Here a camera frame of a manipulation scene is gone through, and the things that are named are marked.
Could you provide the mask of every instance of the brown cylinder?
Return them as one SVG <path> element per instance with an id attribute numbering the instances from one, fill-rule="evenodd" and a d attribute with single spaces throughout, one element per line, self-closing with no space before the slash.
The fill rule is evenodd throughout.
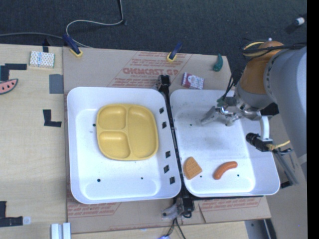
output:
<path id="1" fill-rule="evenodd" d="M 277 41 L 267 41 L 261 44 L 258 49 L 282 45 L 282 43 Z M 253 58 L 247 63 L 243 75 L 239 81 L 239 84 L 243 90 L 252 94 L 266 94 L 264 88 L 264 71 L 269 60 L 279 51 L 279 49 L 273 50 L 263 56 Z"/>

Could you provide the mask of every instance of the orange toy food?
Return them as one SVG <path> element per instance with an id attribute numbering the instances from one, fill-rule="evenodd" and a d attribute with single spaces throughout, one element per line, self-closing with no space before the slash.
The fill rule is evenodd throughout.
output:
<path id="1" fill-rule="evenodd" d="M 237 165 L 238 164 L 236 161 L 230 161 L 230 162 L 221 164 L 214 172 L 214 175 L 213 175 L 214 179 L 219 180 L 221 176 L 224 174 L 224 172 L 226 172 L 229 169 L 236 168 Z"/>
<path id="2" fill-rule="evenodd" d="M 197 164 L 193 157 L 189 157 L 184 163 L 184 174 L 188 180 L 194 178 L 197 174 L 201 173 L 203 170 Z"/>

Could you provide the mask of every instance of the toy watermelon slice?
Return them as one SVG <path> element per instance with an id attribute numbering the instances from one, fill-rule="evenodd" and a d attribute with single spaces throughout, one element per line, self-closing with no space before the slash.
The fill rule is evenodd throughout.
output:
<path id="1" fill-rule="evenodd" d="M 8 93 L 13 90 L 18 83 L 18 79 L 0 82 L 0 95 Z"/>

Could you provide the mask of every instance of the teal object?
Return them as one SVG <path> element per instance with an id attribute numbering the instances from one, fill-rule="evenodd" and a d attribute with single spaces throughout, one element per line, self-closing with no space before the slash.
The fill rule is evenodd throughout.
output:
<path id="1" fill-rule="evenodd" d="M 222 67 L 223 67 L 223 58 L 221 57 L 220 54 L 218 54 L 217 62 L 214 65 L 213 70 L 215 72 L 219 72 Z"/>

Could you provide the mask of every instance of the white tray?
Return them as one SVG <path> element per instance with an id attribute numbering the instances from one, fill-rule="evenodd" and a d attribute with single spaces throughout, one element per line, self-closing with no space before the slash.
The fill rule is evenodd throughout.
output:
<path id="1" fill-rule="evenodd" d="M 145 106 L 154 114 L 159 148 L 153 157 L 118 161 L 101 153 L 93 124 L 98 110 L 114 103 Z M 165 101 L 158 91 L 79 87 L 69 92 L 67 109 L 71 191 L 79 202 L 164 199 L 173 198 L 180 192 L 181 181 Z"/>
<path id="2" fill-rule="evenodd" d="M 224 120 L 218 119 L 201 125 L 200 120 L 224 93 L 176 90 L 170 97 L 181 163 L 192 156 L 203 170 L 191 180 L 184 176 L 187 190 L 197 197 L 275 194 L 280 180 L 272 153 L 260 152 L 245 140 L 247 133 L 261 132 L 258 121 L 240 119 L 226 126 Z M 215 180 L 215 169 L 227 161 L 236 161 L 238 167 Z"/>

